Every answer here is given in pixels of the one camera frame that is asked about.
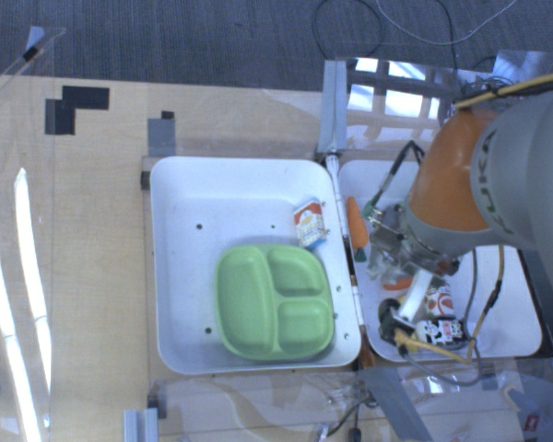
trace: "green divided plate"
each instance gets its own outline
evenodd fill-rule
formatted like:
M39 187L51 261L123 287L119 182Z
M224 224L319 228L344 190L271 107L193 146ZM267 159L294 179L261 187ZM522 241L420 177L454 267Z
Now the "green divided plate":
M252 360L320 353L334 334L325 270L301 247L255 244L226 250L215 270L221 340Z

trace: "clear plastic sheet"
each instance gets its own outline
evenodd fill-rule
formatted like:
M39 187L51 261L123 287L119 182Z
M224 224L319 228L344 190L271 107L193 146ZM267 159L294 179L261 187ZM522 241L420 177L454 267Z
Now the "clear plastic sheet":
M0 73L0 440L48 440L51 422L54 140L43 104L53 97L60 29L31 28ZM40 86L35 84L42 77Z

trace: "black tape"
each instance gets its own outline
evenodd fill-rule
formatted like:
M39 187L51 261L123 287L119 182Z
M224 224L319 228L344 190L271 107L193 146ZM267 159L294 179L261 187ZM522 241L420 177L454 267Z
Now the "black tape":
M108 110L109 89L64 86L63 100L65 107L69 109Z
M68 110L60 99L45 100L45 134L76 134L76 112Z
M45 100L45 134L76 134L76 109L108 110L109 92L108 88L64 86L62 99Z
M27 63L30 61L33 57L35 57L39 53L39 50L35 46L30 46L27 51L22 54L22 58Z
M142 170L141 172L141 190L149 190L149 177L151 172Z

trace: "wooden table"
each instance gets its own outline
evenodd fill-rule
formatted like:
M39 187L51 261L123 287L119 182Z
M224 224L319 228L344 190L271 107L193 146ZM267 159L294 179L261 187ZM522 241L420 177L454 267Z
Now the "wooden table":
M45 134L45 100L61 99L63 86L106 87L109 108L76 110L75 135ZM163 111L174 113L178 154L311 158L321 94L32 76L0 93L0 225L12 221L11 183L25 167L53 334L52 393L37 397L38 411L50 414L53 441L120 440L123 410L146 407L155 377L170 382L181 408L160 421L163 441L180 440L182 432L192 442L310 440L316 423L332 423L347 408L352 374L186 378L152 356L140 178L147 120ZM5 227L1 253L24 350L35 337L19 289L15 235ZM18 440L4 429L17 413L3 357L0 343L0 440ZM31 386L39 386L37 356L31 360ZM515 369L512 361L496 365L508 375ZM472 391L460 400L455 393L450 401L440 394L416 401L435 436L448 440L461 430L470 440L519 440L515 413L499 392ZM361 411L361 420L363 440L396 440L380 410ZM346 431L337 437L346 440Z

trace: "gray floor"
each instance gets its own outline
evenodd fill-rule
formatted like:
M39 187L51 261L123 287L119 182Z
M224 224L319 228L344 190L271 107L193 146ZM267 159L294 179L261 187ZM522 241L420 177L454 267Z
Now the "gray floor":
M61 27L55 74L236 87L320 89L324 58L312 35L321 0L0 0L0 64L19 55L30 26ZM375 0L365 0L375 6ZM442 0L462 37L511 0ZM432 0L382 0L404 26L449 39ZM450 48L399 32L363 5L333 0L318 15L330 55L451 66ZM470 68L499 49L553 52L553 0L521 0L455 50Z

